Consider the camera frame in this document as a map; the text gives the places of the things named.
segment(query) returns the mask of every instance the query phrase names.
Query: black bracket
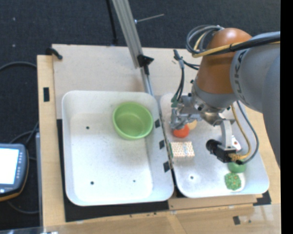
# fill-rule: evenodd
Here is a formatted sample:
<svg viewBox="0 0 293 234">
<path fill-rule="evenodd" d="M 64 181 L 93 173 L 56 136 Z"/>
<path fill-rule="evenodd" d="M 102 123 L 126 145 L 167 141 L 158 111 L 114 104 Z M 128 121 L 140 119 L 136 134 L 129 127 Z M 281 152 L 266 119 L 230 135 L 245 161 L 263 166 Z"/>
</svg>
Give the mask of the black bracket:
<svg viewBox="0 0 293 234">
<path fill-rule="evenodd" d="M 149 75 L 150 74 L 150 71 L 148 69 L 148 65 L 154 61 L 154 58 L 151 58 L 151 57 L 146 57 L 144 55 L 138 55 L 138 62 L 139 62 L 139 65 L 140 67 L 143 67 L 144 70 L 145 70 L 145 74 L 146 75 Z"/>
<path fill-rule="evenodd" d="M 54 48 L 51 48 L 51 47 L 46 48 L 45 54 L 47 56 L 51 56 L 52 54 L 54 54 L 59 60 L 63 59 L 63 56 L 61 56 L 58 51 L 56 51 Z"/>
</svg>

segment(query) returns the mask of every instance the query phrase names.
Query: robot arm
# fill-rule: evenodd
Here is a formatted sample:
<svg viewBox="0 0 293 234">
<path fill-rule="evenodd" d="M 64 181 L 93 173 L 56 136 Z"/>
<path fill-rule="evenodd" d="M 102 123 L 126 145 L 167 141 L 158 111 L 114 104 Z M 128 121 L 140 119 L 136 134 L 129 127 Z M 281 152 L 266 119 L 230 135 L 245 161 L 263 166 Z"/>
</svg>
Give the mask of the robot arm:
<svg viewBox="0 0 293 234">
<path fill-rule="evenodd" d="M 198 34 L 201 36 L 192 48 L 189 42 Z M 213 35 L 206 50 L 200 50 L 203 48 L 203 40 L 210 34 Z M 193 57 L 203 58 L 191 94 L 173 101 L 171 128 L 181 129 L 195 119 L 205 120 L 211 125 L 221 125 L 222 142 L 225 142 L 230 127 L 228 120 L 222 119 L 221 113 L 233 102 L 240 100 L 246 106 L 263 113 L 266 130 L 280 166 L 278 41 L 280 32 L 252 38 L 242 30 L 220 26 L 204 25 L 190 31 L 187 49 Z M 226 148 L 226 143 L 210 142 L 207 148 L 213 150 L 211 152 L 223 162 L 240 161 L 231 148 Z"/>
</svg>

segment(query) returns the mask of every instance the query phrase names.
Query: black tape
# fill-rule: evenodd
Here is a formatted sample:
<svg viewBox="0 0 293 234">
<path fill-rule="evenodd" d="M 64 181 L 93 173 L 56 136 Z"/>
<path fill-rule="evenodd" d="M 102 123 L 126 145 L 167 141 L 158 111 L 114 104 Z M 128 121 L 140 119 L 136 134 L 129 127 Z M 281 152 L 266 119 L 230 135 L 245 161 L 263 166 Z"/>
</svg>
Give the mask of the black tape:
<svg viewBox="0 0 293 234">
<path fill-rule="evenodd" d="M 43 88 L 43 101 L 50 101 L 50 93 L 49 93 L 49 88 Z"/>
<path fill-rule="evenodd" d="M 234 217 L 233 217 L 233 221 L 234 221 L 234 224 L 235 224 L 235 225 L 241 224 L 241 221 L 240 221 L 240 219 L 239 219 L 239 216 L 234 216 Z"/>
<path fill-rule="evenodd" d="M 164 172 L 165 172 L 165 173 L 166 173 L 167 171 L 170 170 L 170 166 L 169 166 L 169 162 L 168 162 L 168 161 L 165 162 L 165 163 L 163 164 L 163 166 L 164 166 Z"/>
<path fill-rule="evenodd" d="M 160 120 L 157 119 L 157 120 L 155 121 L 155 128 L 158 128 L 158 127 L 160 127 L 160 126 L 161 126 L 161 124 L 160 124 Z"/>
<path fill-rule="evenodd" d="M 161 140 L 160 141 L 160 149 L 162 149 L 163 147 L 165 147 L 165 142 L 164 142 L 164 140 Z"/>
</svg>

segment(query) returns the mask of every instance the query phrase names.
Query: dark carpet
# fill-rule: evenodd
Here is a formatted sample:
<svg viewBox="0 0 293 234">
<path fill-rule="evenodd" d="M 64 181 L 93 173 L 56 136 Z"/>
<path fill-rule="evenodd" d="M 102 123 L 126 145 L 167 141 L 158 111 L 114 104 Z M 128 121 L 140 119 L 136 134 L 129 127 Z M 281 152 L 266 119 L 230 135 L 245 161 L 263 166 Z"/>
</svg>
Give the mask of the dark carpet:
<svg viewBox="0 0 293 234">
<path fill-rule="evenodd" d="M 251 35 L 279 31 L 281 0 L 129 0 L 135 19 L 165 16 L 137 25 L 143 47 L 185 48 L 187 33 L 201 24 L 240 28 Z M 116 22 L 118 44 L 125 46 Z M 36 64 L 53 43 L 110 45 L 105 0 L 0 0 L 0 67 L 12 61 Z M 37 73 L 13 66 L 0 72 L 0 142 L 32 130 L 38 121 Z M 36 155 L 35 142 L 29 144 Z M 30 162 L 23 193 L 11 202 L 38 209 L 37 166 Z M 0 230 L 39 226 L 37 214 L 21 214 L 0 203 Z"/>
</svg>

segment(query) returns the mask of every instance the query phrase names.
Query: green bowl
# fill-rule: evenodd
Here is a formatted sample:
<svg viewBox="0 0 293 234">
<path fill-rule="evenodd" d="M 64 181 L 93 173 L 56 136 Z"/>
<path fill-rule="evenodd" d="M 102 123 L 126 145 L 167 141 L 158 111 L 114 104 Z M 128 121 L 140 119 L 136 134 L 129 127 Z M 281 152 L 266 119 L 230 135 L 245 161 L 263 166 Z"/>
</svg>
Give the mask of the green bowl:
<svg viewBox="0 0 293 234">
<path fill-rule="evenodd" d="M 119 136 L 128 140 L 146 137 L 153 128 L 150 111 L 136 102 L 124 102 L 113 112 L 113 124 Z"/>
</svg>

